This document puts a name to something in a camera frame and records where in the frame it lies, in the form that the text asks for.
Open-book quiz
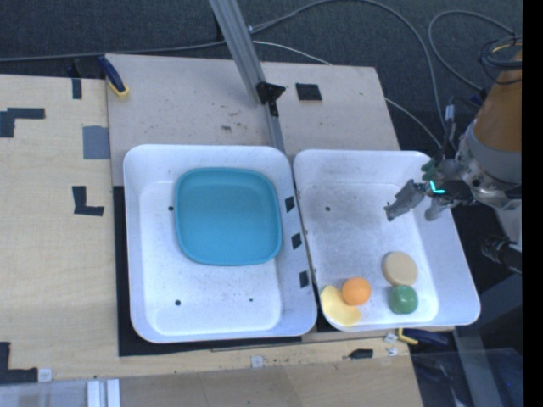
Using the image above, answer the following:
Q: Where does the beige round biscuit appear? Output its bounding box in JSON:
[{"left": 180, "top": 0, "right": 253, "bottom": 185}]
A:
[{"left": 380, "top": 251, "right": 419, "bottom": 288}]

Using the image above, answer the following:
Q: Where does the blue plate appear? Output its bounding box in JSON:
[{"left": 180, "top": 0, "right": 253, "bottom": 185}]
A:
[{"left": 173, "top": 166, "right": 283, "bottom": 267}]

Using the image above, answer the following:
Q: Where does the orange ball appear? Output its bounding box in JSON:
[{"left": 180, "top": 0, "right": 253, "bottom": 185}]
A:
[{"left": 340, "top": 276, "right": 372, "bottom": 307}]

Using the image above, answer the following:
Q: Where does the green rounded toy fruit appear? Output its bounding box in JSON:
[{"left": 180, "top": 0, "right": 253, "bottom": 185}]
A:
[{"left": 387, "top": 284, "right": 419, "bottom": 315}]

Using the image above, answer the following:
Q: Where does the black cylinder on white bracket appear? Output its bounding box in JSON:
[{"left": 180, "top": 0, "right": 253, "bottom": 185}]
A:
[{"left": 480, "top": 199, "right": 523, "bottom": 276}]

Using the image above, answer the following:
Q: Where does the yellow banana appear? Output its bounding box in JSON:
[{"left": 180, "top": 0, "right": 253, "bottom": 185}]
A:
[{"left": 319, "top": 285, "right": 362, "bottom": 328}]

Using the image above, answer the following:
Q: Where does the pale wood board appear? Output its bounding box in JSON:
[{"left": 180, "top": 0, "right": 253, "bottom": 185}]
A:
[{"left": 104, "top": 53, "right": 455, "bottom": 346}]

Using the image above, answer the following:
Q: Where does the white plastic tray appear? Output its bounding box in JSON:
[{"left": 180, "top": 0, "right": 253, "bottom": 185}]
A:
[
  {"left": 292, "top": 148, "right": 482, "bottom": 333},
  {"left": 122, "top": 143, "right": 318, "bottom": 344}
]

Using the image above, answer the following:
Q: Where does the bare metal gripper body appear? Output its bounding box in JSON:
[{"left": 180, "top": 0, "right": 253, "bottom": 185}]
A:
[{"left": 425, "top": 155, "right": 523, "bottom": 209}]

